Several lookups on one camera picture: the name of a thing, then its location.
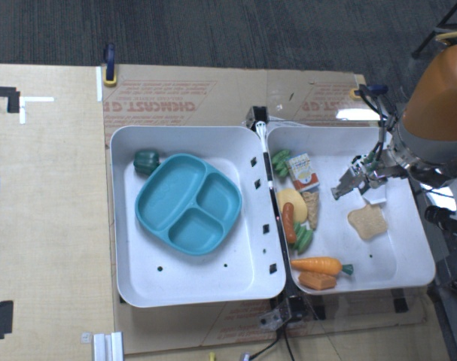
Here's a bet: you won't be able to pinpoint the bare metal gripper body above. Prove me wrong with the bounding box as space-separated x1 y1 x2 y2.
347 148 442 190

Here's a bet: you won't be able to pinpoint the black cylinder on white bracket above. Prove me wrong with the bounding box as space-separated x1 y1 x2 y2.
424 178 457 236

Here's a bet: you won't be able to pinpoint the green bell pepper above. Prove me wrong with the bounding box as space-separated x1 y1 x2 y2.
133 149 163 177

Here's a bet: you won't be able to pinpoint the white and red carton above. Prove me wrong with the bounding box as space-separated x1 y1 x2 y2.
285 153 321 193

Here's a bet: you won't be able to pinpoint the orange waffle biscuit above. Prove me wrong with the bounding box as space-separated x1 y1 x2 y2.
297 271 338 292

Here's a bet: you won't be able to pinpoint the orange carrot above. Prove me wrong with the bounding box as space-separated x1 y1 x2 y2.
290 256 355 277

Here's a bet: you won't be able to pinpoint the green pea pods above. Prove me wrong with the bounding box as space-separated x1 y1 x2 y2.
270 148 293 179
291 221 315 256

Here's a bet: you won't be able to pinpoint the black block with thin wires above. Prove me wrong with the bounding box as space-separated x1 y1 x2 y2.
245 105 270 129
258 294 309 331

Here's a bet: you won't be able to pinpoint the yellow potato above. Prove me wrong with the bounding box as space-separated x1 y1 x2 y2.
276 187 309 224

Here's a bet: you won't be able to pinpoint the white plastic tray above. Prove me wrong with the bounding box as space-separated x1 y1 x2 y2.
266 125 437 296
109 125 288 308

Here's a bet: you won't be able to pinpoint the blue divided plate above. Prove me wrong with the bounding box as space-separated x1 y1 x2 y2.
134 153 244 256

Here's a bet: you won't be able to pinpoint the beige bread slice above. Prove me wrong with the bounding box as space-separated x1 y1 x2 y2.
346 202 388 241

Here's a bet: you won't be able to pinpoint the beige waffle cone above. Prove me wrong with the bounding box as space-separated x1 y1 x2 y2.
300 189 321 231

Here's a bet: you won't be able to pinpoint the orange sausage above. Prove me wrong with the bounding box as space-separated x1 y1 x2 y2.
282 202 298 245

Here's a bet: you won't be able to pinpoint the brown cardboard board red print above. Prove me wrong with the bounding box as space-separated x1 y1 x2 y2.
102 64 429 355

